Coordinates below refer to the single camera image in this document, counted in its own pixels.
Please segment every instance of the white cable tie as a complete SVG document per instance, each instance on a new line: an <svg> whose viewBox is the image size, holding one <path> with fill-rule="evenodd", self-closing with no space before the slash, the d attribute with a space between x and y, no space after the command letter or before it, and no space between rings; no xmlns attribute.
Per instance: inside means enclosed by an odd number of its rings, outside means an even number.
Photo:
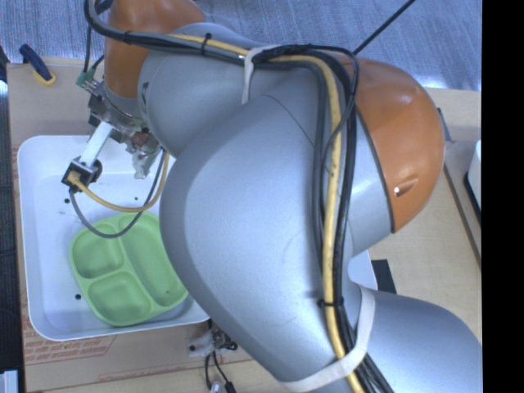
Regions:
<svg viewBox="0 0 524 393"><path fill-rule="evenodd" d="M253 57L256 54L260 54L266 49L280 47L280 45L266 45L264 47L255 47L250 49L246 54L246 59L244 60L244 87L242 89L242 105L249 101L249 88L251 86L251 76L253 75L253 70L255 66L253 65Z"/></svg>
<svg viewBox="0 0 524 393"><path fill-rule="evenodd" d="M351 374L368 353L368 342L375 318L375 297L370 290L359 286L362 292L359 321L357 323L357 341L355 347L342 359L329 364L315 374L295 382L280 382L291 393L305 393L326 386Z"/></svg>

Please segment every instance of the metal bracket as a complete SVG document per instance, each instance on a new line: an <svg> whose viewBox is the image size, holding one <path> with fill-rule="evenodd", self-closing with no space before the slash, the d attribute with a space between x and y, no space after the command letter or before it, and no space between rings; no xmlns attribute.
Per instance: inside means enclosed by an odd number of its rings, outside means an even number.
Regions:
<svg viewBox="0 0 524 393"><path fill-rule="evenodd" d="M201 337L187 339L187 354L190 357L206 357L214 350L237 350L238 345L231 337L220 329L215 323L211 322L211 328Z"/></svg>

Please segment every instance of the white tray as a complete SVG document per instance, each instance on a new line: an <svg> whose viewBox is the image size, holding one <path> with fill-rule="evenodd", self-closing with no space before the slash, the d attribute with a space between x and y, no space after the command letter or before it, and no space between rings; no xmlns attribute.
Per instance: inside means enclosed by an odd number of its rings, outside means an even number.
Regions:
<svg viewBox="0 0 524 393"><path fill-rule="evenodd" d="M69 246L84 226L67 201L69 188L61 179L86 143L87 137L82 136L38 136L26 140L18 152L25 276L34 329L47 339L66 341L207 320L209 316L189 296L181 305L144 323L112 327L95 316L82 296L78 298L81 291L70 265ZM99 160L102 176L90 188L115 204L140 206L151 188L157 163L146 179L135 179L131 155L125 145L113 140L106 143ZM91 223L118 214L82 193L76 199ZM158 214L158 205L149 211Z"/></svg>

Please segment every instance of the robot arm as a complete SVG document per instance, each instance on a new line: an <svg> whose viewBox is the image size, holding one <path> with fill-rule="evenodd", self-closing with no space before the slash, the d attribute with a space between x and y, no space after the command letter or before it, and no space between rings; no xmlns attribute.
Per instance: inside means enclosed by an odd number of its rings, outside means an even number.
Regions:
<svg viewBox="0 0 524 393"><path fill-rule="evenodd" d="M364 297L342 270L406 225L436 184L444 134L425 90L336 48L262 51L192 0L115 0L108 25L99 1L86 9L106 36L105 76L90 88L96 131L73 163L89 185L107 138L138 153L138 175L162 149L176 158L163 242L209 316L290 391L477 391L480 346L462 322L375 291L364 361L347 377L295 383L351 352Z"/></svg>

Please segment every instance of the white object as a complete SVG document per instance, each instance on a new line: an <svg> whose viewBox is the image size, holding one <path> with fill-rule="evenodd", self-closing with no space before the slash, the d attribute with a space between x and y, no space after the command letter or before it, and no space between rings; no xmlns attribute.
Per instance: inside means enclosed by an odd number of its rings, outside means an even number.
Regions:
<svg viewBox="0 0 524 393"><path fill-rule="evenodd" d="M253 65L253 57L260 54L267 49L276 48L279 45L266 45L265 47L255 47L248 51L246 59L244 60L244 87L242 89L242 105L249 102L249 88L251 86L251 76L255 66Z"/></svg>
<svg viewBox="0 0 524 393"><path fill-rule="evenodd" d="M79 163L86 164L88 167L91 167L93 163L97 160L100 151L106 144L107 139L111 136L113 132L113 126L109 122L102 121L95 129L95 132L89 139L87 146L84 148L84 152L80 157Z"/></svg>
<svg viewBox="0 0 524 393"><path fill-rule="evenodd" d="M61 180L71 160L84 151L87 140L83 136L38 136L26 140L18 152L25 276L34 329L47 339L67 341L207 320L209 316L189 296L181 305L144 323L112 327L95 316L83 297L76 298L81 291L70 265L69 247L84 226L68 202L69 188ZM98 159L102 176L90 188L118 205L143 204L155 173L135 179L131 155L125 145L113 140L107 141ZM151 170L156 171L158 161ZM91 223L118 214L82 193L76 200ZM158 214L158 209L159 202L149 211Z"/></svg>
<svg viewBox="0 0 524 393"><path fill-rule="evenodd" d="M475 152L473 153L472 163L468 170L468 182L472 189L473 196L477 200L479 209L482 210L481 199L481 140L477 141L475 145Z"/></svg>
<svg viewBox="0 0 524 393"><path fill-rule="evenodd" d="M359 321L357 324L357 341L355 347L342 359L321 369L317 373L296 382L281 382L292 393L305 393L317 390L340 378L351 374L368 353L368 342L375 318L375 297L364 287L360 287L362 301L360 302Z"/></svg>
<svg viewBox="0 0 524 393"><path fill-rule="evenodd" d="M18 372L16 370L0 374L0 393L18 393Z"/></svg>

